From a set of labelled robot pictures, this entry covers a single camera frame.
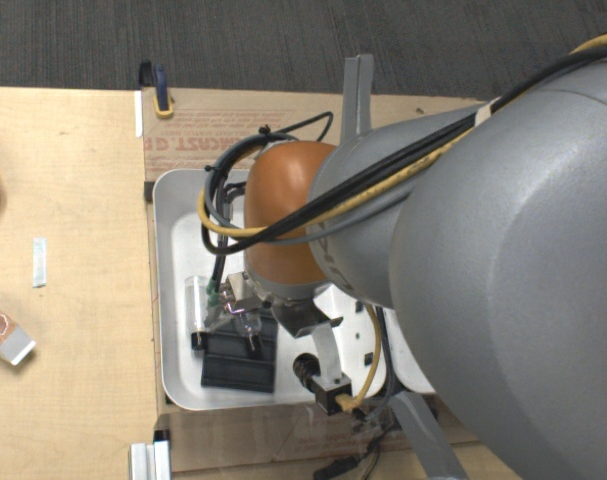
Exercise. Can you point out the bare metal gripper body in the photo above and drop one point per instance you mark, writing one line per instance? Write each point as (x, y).
(248, 300)

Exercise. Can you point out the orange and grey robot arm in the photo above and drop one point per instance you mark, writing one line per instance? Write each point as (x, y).
(483, 248)

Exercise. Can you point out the black rectangular box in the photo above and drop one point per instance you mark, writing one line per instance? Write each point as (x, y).
(238, 370)

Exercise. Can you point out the white plastic tray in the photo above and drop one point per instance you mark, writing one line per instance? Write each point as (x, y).
(183, 368)
(414, 365)

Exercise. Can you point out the brown cardboard board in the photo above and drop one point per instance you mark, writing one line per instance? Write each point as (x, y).
(193, 138)

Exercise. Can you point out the brown and white carton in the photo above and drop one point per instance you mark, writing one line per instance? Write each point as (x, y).
(5, 335)

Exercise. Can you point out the black cylinder on white bracket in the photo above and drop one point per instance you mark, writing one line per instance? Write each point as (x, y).
(328, 353)

